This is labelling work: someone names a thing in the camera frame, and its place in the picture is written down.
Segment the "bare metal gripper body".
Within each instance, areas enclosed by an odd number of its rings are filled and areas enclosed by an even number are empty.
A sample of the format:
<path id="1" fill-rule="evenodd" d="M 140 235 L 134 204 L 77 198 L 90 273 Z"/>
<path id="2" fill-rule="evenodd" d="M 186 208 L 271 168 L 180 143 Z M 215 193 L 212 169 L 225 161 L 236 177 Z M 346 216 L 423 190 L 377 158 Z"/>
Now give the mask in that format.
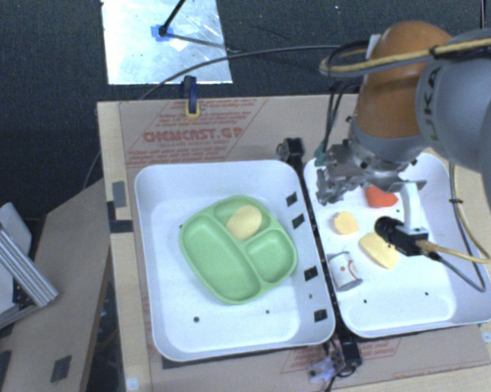
<path id="1" fill-rule="evenodd" d="M 343 140 L 320 156 L 320 169 L 327 170 L 333 193 L 335 182 L 344 179 L 357 181 L 357 187 L 375 186 L 381 191 L 398 191 L 404 182 L 399 175 L 409 164 L 409 161 L 383 160 L 356 140 Z"/>

